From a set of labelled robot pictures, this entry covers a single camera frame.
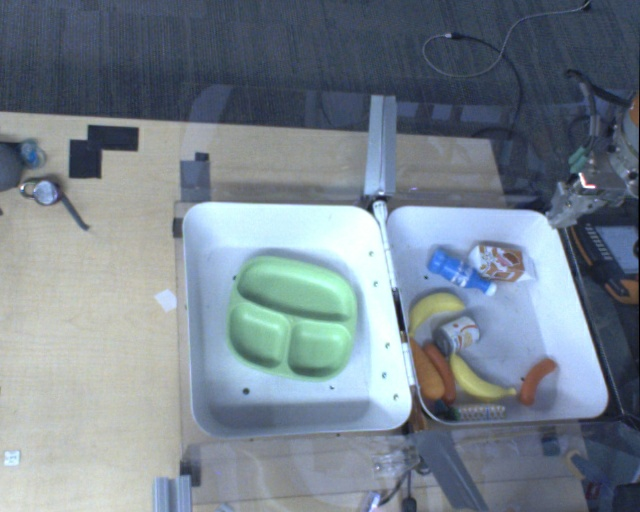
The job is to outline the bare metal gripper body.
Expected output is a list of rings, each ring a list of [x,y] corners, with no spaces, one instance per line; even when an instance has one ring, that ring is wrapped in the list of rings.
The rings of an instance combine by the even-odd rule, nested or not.
[[[638,197],[637,138],[589,136],[580,150],[574,165],[580,194],[615,206],[627,198]]]

